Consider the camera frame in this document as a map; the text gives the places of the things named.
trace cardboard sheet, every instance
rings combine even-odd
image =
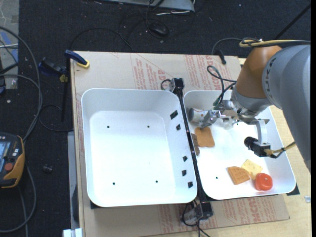
[[[221,90],[220,81],[206,67],[214,65],[223,78],[237,79],[241,67],[236,57],[206,55],[130,54],[77,52],[90,61],[90,68],[72,63],[75,89],[79,160],[79,192],[83,210],[80,222],[86,237],[139,237],[193,231],[181,223],[184,205],[135,206],[91,209],[86,188],[81,97],[91,88],[156,89],[166,79],[181,77],[184,91]],[[128,194],[121,194],[124,199]],[[201,221],[203,229],[221,228],[289,219],[282,195],[212,202],[214,216]]]

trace cracker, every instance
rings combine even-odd
[[[241,184],[250,180],[248,172],[240,167],[228,167],[228,173],[234,184]]]
[[[209,127],[203,129],[197,127],[194,129],[194,134],[197,136],[197,142],[200,147],[214,147],[215,141]]]

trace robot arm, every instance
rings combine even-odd
[[[231,99],[216,106],[217,111],[208,111],[209,115],[199,121],[200,126],[211,125],[222,117],[223,121],[229,117],[231,121],[255,124],[259,138],[246,138],[246,146],[258,156],[277,158],[264,141],[268,120],[255,118],[266,107],[275,105],[283,110],[305,165],[311,171],[310,55],[309,44],[284,49],[277,45],[255,47],[239,74]],[[233,114],[222,115],[228,111]],[[189,115],[189,119],[194,121],[194,118]]]

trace plastic tomato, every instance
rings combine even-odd
[[[260,191],[267,191],[272,188],[272,177],[265,173],[256,175],[255,188]]]

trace white bin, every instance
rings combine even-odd
[[[189,113],[190,108],[213,109],[213,102],[220,94],[221,91],[190,91],[186,93],[184,96],[186,113]],[[230,99],[230,96],[231,92],[227,91],[224,99]],[[266,129],[267,140],[271,144],[271,149],[282,148],[283,143],[270,108],[266,108],[257,118],[270,120],[266,125]],[[194,133],[194,129],[197,127],[196,124],[188,123],[190,132]],[[225,124],[218,119],[209,127],[215,146],[200,147],[200,154],[197,156],[202,187],[208,196],[213,199],[224,200],[288,193],[295,188],[295,177],[286,153],[283,153],[277,159],[259,157],[245,146],[244,140],[246,137],[258,138],[255,125],[247,125],[241,122],[226,130]],[[248,159],[260,165],[263,168],[261,172],[272,177],[273,187],[270,190],[256,190],[253,180],[238,185],[232,182],[227,168],[230,166],[241,167]]]
[[[90,89],[82,96],[82,114],[87,189],[94,204],[116,207],[195,199],[196,177],[176,95]]]

